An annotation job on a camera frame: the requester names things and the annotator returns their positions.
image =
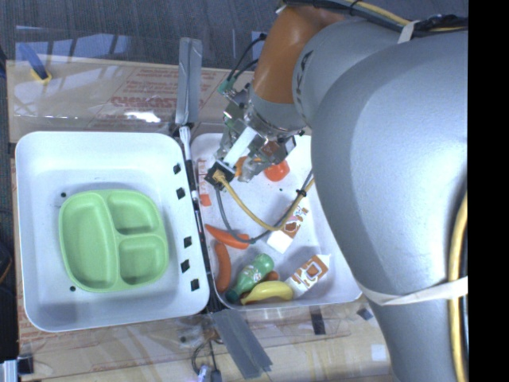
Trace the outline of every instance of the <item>gray carpet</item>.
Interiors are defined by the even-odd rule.
[[[20,25],[64,33],[111,33],[144,39],[137,60],[175,64],[181,37],[204,43],[204,66],[230,68],[251,41],[251,31],[267,31],[277,0],[0,0],[0,45],[15,58]],[[409,19],[433,14],[468,16],[468,0],[364,0]],[[12,252],[10,154],[5,81],[0,79],[0,242]],[[2,286],[12,293],[14,273]],[[0,294],[0,362],[15,357],[13,301]]]

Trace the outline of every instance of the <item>black cable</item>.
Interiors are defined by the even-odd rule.
[[[351,16],[353,15],[353,14],[352,14],[353,6],[354,6],[355,4],[357,4],[358,2],[362,2],[362,1],[363,1],[363,0],[355,0],[355,1],[354,1],[351,5],[350,5],[350,15],[351,15]]]
[[[237,70],[237,68],[240,66],[240,63],[242,62],[242,60],[244,59],[244,57],[247,55],[247,53],[249,52],[249,50],[251,48],[253,48],[256,44],[258,44],[260,41],[264,41],[265,39],[267,38],[267,35],[264,34],[264,33],[260,33],[260,35],[258,36],[258,38],[254,39],[248,46],[247,48],[244,50],[242,56],[240,57],[239,61],[237,62],[237,64],[235,65],[235,67],[233,67],[230,71],[230,73],[228,74],[228,77],[226,80],[230,80],[232,77],[233,77],[233,74],[235,73],[235,71]]]
[[[369,11],[356,9],[352,5],[343,4],[341,2],[334,2],[332,0],[282,0],[287,6],[314,6],[320,9],[326,9],[331,11],[344,12],[348,11],[350,15],[364,18],[369,22],[382,27],[392,29],[396,32],[401,32],[404,25],[392,22],[389,19],[379,17],[370,14]],[[441,31],[430,31],[437,27],[458,27],[460,29],[445,29]],[[455,33],[456,31],[462,31],[468,29],[468,18],[459,18],[452,14],[446,16],[434,16],[432,20],[424,20],[416,23],[414,26],[414,37],[428,37],[430,35],[437,35],[438,33]]]
[[[306,177],[306,179],[304,180],[304,184],[302,185],[302,188],[297,190],[298,193],[305,191],[305,187],[309,184],[309,181],[310,181],[312,175],[313,175],[313,171],[311,170],[311,171],[309,171],[308,177]],[[224,212],[223,200],[221,199],[221,191],[219,190],[218,187],[216,187],[216,197],[217,197],[217,205],[220,207],[221,218],[223,219],[223,222],[224,222],[224,225],[226,226],[227,232],[230,235],[232,235],[234,237],[234,239],[238,240],[239,242],[244,242],[245,244],[254,244],[257,241],[259,241],[261,238],[263,238],[265,235],[267,235],[268,233],[271,232],[269,230],[266,230],[264,233],[254,237],[254,238],[250,238],[248,240],[242,239],[241,237],[237,236],[235,234],[235,232],[233,231],[233,229],[231,228],[230,222],[228,222],[228,218],[226,217],[226,213]],[[276,222],[276,224],[273,226],[280,225],[282,222],[282,219],[286,216],[286,214],[289,213],[291,208],[292,208],[292,205],[290,207],[288,207],[288,209],[283,213],[282,217],[279,218],[278,222]]]
[[[197,365],[196,365],[196,358],[198,357],[198,353],[203,349],[203,347],[206,346],[206,344],[208,344],[210,340],[206,340],[205,342],[202,342],[200,345],[198,345],[198,348],[196,348],[194,350],[194,353],[192,353],[192,356],[191,356],[191,366],[192,366],[192,369],[194,370],[194,372],[196,372],[197,375],[200,375],[200,370],[198,369]]]
[[[249,64],[247,64],[244,68],[242,68],[240,71],[238,71],[235,75],[234,75],[234,78],[235,79],[238,79],[239,76],[241,76],[245,71],[247,71],[249,68],[251,68],[253,65],[257,64],[258,63],[258,58],[255,59],[255,60],[252,60]]]
[[[210,354],[212,355],[212,363],[214,364],[214,369],[217,369],[216,356],[214,355],[214,349],[212,348],[212,340],[208,340],[208,346],[210,347]]]

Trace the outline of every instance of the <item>toy banana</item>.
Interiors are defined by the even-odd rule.
[[[261,282],[253,287],[253,290],[245,298],[241,298],[240,302],[246,305],[248,302],[257,302],[271,297],[291,300],[293,298],[293,290],[285,282],[278,280]]]

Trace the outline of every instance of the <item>sink basin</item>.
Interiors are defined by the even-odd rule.
[[[200,237],[181,148],[172,138],[156,133],[35,132],[16,146],[16,173],[25,312],[37,328],[60,332],[147,322],[196,314],[205,307],[210,290]],[[142,195],[107,197],[112,189]],[[77,220],[91,220],[96,228],[87,235],[115,248],[89,251],[84,257],[88,263],[71,258],[75,266],[70,275],[60,249],[60,210],[67,200],[87,192],[105,204],[90,197],[69,212]],[[132,214],[120,213],[145,208],[144,197],[157,214],[133,220]],[[167,236],[166,250],[157,215]],[[100,233],[98,222],[108,217],[113,235]],[[138,237],[145,238],[143,243]],[[66,248],[72,254],[80,246]],[[158,266],[165,260],[161,253],[168,253],[166,269]],[[94,261],[97,273],[87,276],[84,269]]]

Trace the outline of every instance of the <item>green divided plate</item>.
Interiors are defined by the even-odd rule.
[[[161,215],[143,193],[86,191],[59,215],[60,249],[71,280],[87,291],[118,291],[158,280],[169,262]]]

